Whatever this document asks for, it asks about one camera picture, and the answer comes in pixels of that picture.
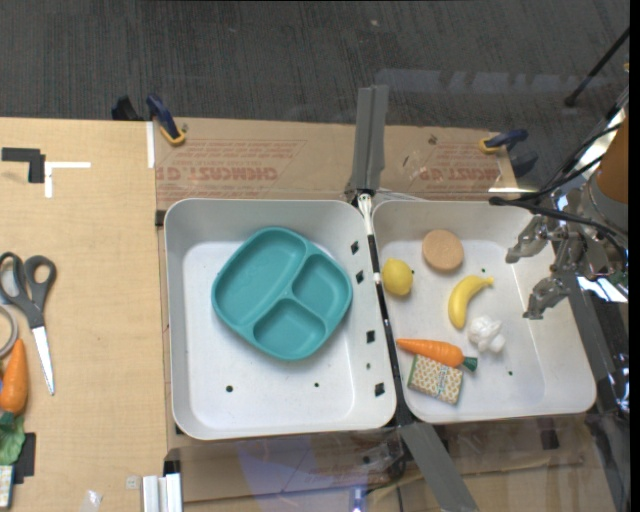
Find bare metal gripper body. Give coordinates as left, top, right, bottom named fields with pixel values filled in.
left=549, top=187, right=630, bottom=302

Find white lumpy toy food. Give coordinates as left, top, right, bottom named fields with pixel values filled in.
left=467, top=314, right=507, bottom=355

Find yellow banana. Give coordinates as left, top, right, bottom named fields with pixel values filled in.
left=447, top=273, right=496, bottom=331

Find tan round biscuit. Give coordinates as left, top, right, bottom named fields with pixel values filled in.
left=421, top=228, right=466, bottom=274

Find white plastic tray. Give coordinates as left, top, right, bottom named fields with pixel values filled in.
left=163, top=197, right=399, bottom=442
left=371, top=199, right=598, bottom=426

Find orange carrot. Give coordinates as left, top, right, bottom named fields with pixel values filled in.
left=0, top=338, right=30, bottom=417
left=395, top=337, right=479, bottom=374

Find yellow lemon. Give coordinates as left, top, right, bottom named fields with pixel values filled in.
left=381, top=257, right=416, bottom=298

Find yellow patterned carton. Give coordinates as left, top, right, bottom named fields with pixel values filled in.
left=0, top=464, right=16, bottom=510
left=406, top=353, right=465, bottom=407

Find thin black and white rod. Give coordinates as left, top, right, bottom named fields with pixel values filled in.
left=356, top=191, right=410, bottom=427

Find teal divided plate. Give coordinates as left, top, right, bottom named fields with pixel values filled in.
left=210, top=225, right=355, bottom=363

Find brown cardboard board red print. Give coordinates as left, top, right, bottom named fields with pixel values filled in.
left=152, top=117, right=601, bottom=504

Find green leafy toy vegetable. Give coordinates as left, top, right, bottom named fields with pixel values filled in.
left=0, top=411, right=27, bottom=467

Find grey handled scissors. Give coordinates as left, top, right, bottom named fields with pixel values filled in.
left=0, top=251, right=58, bottom=397

